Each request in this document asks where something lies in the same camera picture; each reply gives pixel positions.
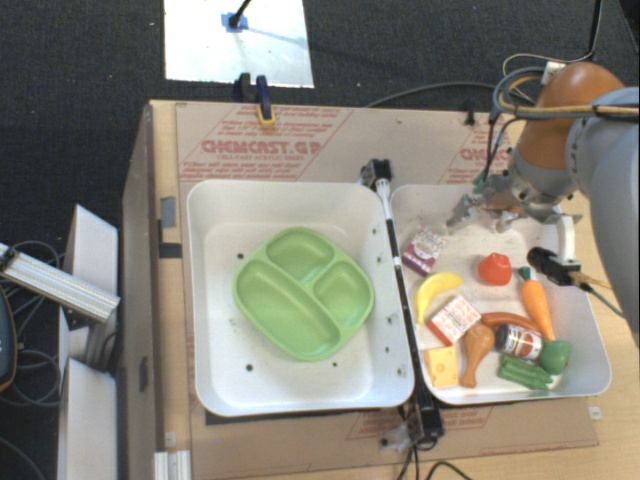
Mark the small red label can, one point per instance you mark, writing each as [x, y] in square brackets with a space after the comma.
[521, 342]

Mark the red sausage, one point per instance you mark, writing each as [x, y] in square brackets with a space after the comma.
[505, 319]

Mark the red and white carton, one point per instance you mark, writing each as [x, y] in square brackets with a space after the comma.
[454, 320]

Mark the brown chicken drumstick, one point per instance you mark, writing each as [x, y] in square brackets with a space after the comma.
[478, 349]

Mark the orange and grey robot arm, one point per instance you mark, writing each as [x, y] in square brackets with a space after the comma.
[600, 158]

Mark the red tomato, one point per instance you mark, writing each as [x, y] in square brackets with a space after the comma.
[495, 270]

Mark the green asparagus bundle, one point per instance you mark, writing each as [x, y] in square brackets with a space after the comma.
[523, 373]

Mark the brown cardboard board red print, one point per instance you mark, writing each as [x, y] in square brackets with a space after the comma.
[280, 143]

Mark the green bell pepper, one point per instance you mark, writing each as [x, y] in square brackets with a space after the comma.
[555, 357]

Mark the yellow cheese wedge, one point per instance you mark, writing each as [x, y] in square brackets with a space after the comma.
[442, 367]

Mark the thin black and white rod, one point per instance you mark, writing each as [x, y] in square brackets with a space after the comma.
[400, 273]

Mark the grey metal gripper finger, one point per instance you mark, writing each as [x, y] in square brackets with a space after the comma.
[507, 221]
[461, 210]

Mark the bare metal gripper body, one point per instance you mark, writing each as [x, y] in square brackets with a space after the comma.
[505, 197]

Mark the white plastic tray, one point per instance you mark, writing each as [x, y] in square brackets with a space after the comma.
[220, 358]
[580, 348]

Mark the green divided plate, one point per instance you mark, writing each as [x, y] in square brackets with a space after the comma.
[295, 303]

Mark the black cylinder on white bracket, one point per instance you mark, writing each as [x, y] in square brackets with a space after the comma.
[549, 264]

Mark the orange carrot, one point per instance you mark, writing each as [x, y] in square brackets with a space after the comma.
[537, 301]

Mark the yellow banana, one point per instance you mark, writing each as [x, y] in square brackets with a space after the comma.
[431, 288]

